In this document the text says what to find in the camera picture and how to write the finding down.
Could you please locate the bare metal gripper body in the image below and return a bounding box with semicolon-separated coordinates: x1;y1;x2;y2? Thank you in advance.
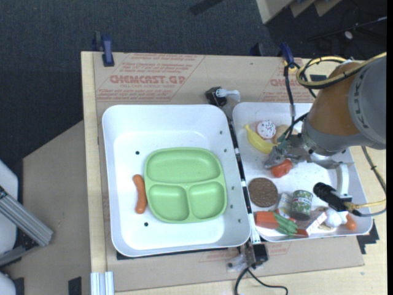
277;133;327;163

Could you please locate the orange tomato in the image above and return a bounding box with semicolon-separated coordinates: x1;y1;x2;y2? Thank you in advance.
270;158;293;179

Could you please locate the white plastic tray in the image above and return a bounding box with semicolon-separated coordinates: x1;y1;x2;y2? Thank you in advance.
231;101;374;243
101;103;252;258

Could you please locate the tan bread roll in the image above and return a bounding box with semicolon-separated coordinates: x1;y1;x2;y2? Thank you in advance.
273;124;299;144

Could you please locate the yellow banana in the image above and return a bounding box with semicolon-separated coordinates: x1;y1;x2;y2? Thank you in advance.
244;124;276;155

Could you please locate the round brown biscuit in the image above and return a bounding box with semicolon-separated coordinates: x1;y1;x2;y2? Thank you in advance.
247;177;279;208

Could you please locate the thin black and white rod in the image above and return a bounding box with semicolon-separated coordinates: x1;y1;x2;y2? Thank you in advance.
223;88;262;244

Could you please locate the green can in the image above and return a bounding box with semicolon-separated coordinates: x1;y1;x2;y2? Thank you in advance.
290;189;314;221

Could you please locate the white and yellow can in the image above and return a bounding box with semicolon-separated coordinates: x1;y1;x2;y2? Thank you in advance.
277;192;294;218

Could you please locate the orange carrot with green top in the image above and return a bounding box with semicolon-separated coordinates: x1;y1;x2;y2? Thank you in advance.
254;210;299;236

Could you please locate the red and white carton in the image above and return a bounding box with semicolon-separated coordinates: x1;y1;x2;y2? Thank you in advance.
295;211;328;238

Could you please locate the white lumpy toy food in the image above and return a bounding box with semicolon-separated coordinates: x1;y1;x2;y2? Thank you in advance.
324;207;349;227

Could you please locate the small orange toy food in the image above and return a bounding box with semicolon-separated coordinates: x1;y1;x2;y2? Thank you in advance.
344;213;358;231

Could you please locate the green divided plate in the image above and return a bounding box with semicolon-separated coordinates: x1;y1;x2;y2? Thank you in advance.
143;146;229;224

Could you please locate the brown cardboard board red print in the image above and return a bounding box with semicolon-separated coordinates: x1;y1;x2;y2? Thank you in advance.
91;52;367;292

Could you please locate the orange sausage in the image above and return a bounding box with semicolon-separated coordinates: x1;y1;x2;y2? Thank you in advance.
132;173;149;215

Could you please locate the black cylinder on white bracket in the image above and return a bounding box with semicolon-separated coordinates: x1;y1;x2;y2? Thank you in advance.
313;161;354;212

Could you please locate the black block with thin wires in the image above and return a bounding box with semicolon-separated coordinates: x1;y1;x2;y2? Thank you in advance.
251;243;270;264
204;86;228;108

